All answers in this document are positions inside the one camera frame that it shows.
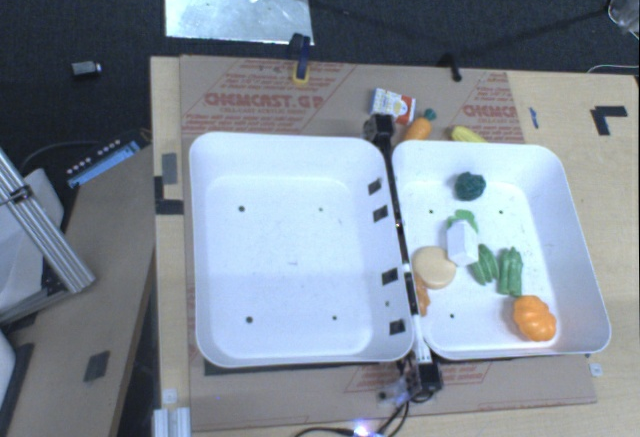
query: white block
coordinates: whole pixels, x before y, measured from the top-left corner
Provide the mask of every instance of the white block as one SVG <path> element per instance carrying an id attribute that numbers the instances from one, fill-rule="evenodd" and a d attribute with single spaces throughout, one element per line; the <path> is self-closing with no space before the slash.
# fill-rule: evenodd
<path id="1" fill-rule="evenodd" d="M 456 220 L 447 229 L 447 255 L 458 266 L 478 261 L 478 235 L 466 220 Z"/>

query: orange pumpkin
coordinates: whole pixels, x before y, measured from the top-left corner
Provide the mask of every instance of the orange pumpkin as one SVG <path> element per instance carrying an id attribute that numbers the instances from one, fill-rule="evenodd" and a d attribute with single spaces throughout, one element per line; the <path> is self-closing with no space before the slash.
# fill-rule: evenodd
<path id="1" fill-rule="evenodd" d="M 533 341 L 549 341 L 556 335 L 556 317 L 535 295 L 523 295 L 513 303 L 513 320 L 520 332 Z"/>

